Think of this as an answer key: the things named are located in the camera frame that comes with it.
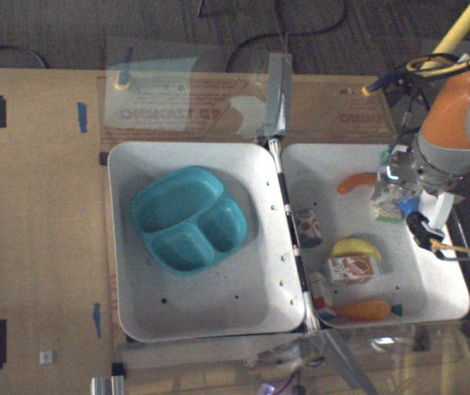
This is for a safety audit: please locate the blue and green packet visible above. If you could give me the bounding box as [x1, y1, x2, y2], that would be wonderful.
[371, 195, 419, 225]

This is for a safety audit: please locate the orange carrot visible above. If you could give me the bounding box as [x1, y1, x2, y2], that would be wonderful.
[334, 300, 404, 322]

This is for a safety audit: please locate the blue divided plate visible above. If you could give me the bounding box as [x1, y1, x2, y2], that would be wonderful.
[128, 165, 249, 277]

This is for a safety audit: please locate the orange sausage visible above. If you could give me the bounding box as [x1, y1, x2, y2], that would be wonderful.
[337, 171, 380, 196]

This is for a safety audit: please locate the black cylinder on white bracket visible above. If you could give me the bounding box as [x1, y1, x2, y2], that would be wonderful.
[406, 189, 456, 255]

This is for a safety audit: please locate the white plastic tray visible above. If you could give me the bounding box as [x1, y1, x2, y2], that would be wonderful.
[106, 141, 307, 343]
[280, 142, 470, 330]

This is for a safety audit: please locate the small can with red print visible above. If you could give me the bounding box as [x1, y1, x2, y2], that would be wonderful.
[293, 208, 323, 249]

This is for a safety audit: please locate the yellow banana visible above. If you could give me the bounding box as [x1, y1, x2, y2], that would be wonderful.
[328, 237, 384, 262]

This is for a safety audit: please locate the thin black and white rod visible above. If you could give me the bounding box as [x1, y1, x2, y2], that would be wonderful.
[268, 137, 321, 332]

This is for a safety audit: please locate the brown cardboard board red print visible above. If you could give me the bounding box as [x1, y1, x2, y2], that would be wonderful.
[96, 72, 398, 347]

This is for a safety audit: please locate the white and brown carton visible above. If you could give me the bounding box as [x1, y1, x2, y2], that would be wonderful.
[322, 255, 383, 286]

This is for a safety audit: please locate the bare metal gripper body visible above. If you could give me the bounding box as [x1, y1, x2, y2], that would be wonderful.
[375, 146, 426, 203]

